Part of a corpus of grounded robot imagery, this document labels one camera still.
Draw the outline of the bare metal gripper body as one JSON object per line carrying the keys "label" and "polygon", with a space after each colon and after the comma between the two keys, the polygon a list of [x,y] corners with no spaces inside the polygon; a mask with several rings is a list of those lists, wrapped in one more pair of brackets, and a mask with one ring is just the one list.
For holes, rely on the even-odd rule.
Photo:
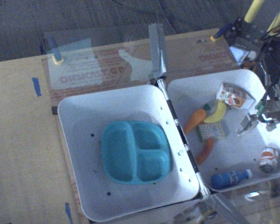
{"label": "bare metal gripper body", "polygon": [[269,99],[259,101],[256,105],[258,120],[266,125],[266,130],[271,132],[280,123],[280,104],[277,100]]}

